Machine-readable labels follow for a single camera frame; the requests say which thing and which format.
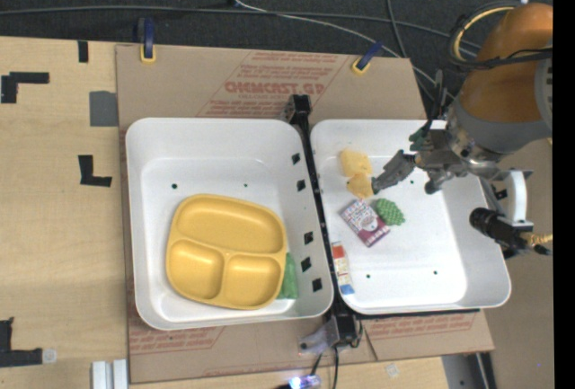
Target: yellow divided plate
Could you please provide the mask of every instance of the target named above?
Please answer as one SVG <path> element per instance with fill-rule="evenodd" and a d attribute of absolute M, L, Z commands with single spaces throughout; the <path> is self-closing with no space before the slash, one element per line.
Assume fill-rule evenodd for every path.
<path fill-rule="evenodd" d="M 259 309 L 281 289 L 286 229 L 270 209 L 198 194 L 178 206 L 166 251 L 166 273 L 181 295 L 234 309 Z"/>

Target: cardboard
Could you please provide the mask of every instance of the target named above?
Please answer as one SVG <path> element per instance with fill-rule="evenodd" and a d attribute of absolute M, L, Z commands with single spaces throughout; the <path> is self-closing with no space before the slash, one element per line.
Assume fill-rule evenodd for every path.
<path fill-rule="evenodd" d="M 126 269 L 132 286 L 128 287 L 132 383 L 309 368 L 315 357 L 300 355 L 297 339 L 317 330 L 323 318 L 178 332 L 145 325 L 133 305 L 124 152 L 128 127 L 146 117 L 281 118 L 292 93 L 310 95 L 312 125 L 323 119 L 425 118 L 409 60 L 375 57 L 365 74 L 355 75 L 350 66 L 357 57 L 156 46 L 156 61 L 145 64 L 138 45 L 116 46 Z M 449 319 L 449 330 L 441 330 L 441 339 L 434 321 L 449 316 L 426 317 L 427 332 L 394 335 L 394 345 L 387 350 L 390 338 L 382 326 L 403 330 L 406 319 L 364 321 L 367 336 L 357 349 L 342 353 L 341 364 L 492 349 L 482 313 L 461 315 L 465 318 Z"/>

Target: green object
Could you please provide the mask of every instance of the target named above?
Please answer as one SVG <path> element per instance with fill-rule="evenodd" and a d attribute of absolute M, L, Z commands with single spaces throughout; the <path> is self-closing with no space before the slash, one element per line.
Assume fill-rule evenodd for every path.
<path fill-rule="evenodd" d="M 405 223 L 403 212 L 395 202 L 388 199 L 379 199 L 376 202 L 376 212 L 387 225 L 400 225 Z"/>
<path fill-rule="evenodd" d="M 291 254 L 286 253 L 286 268 L 284 270 L 284 279 L 281 283 L 281 290 L 277 299 L 297 299 L 299 290 L 297 289 L 296 262 Z"/>

